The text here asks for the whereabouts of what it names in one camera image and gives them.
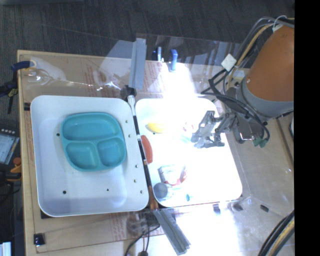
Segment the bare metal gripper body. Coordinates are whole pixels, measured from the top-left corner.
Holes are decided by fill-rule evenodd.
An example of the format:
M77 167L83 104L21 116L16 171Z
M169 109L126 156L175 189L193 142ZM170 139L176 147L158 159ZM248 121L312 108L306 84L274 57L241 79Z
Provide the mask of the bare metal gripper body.
M239 144L252 141L258 145L264 138L264 128L253 117L233 111L222 115L220 132L233 134Z

